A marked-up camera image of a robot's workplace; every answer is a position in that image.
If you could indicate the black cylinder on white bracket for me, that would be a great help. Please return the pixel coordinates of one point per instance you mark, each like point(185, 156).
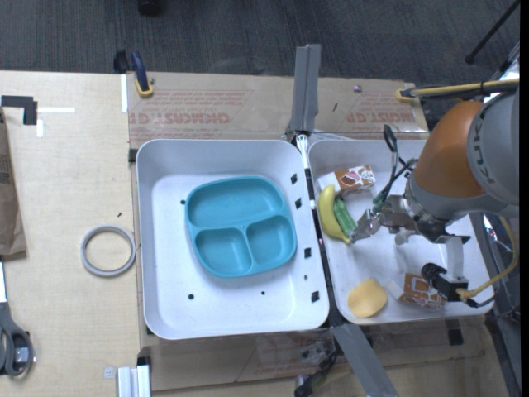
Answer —
point(448, 281)

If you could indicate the white tape roll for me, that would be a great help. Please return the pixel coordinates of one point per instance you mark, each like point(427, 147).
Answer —
point(84, 259)

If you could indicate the yellow banana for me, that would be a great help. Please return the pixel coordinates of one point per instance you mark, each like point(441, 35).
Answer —
point(326, 213)

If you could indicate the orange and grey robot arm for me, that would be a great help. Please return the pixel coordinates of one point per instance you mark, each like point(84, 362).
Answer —
point(454, 159)

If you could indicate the brown paper bag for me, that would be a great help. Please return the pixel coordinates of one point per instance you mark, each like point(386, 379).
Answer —
point(8, 205)

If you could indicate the green pea pods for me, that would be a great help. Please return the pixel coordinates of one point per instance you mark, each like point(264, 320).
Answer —
point(344, 217)

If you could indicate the yellow potato chip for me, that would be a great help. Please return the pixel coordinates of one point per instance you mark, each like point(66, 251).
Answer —
point(367, 298)

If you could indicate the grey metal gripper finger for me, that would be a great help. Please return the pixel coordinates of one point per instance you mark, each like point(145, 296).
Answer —
point(367, 216)
point(363, 233)

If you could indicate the white and orange carton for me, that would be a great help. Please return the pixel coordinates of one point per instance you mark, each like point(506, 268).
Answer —
point(415, 290)
point(351, 178)

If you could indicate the blue divided plate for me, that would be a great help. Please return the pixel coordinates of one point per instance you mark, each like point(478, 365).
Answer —
point(231, 205)

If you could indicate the brown cardboard board, red print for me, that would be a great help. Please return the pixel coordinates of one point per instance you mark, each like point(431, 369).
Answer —
point(206, 110)

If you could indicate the white plastic tray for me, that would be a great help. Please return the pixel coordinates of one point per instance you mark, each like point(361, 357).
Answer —
point(173, 304)
point(372, 259)

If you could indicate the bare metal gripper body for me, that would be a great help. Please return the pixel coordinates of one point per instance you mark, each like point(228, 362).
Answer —
point(407, 217)

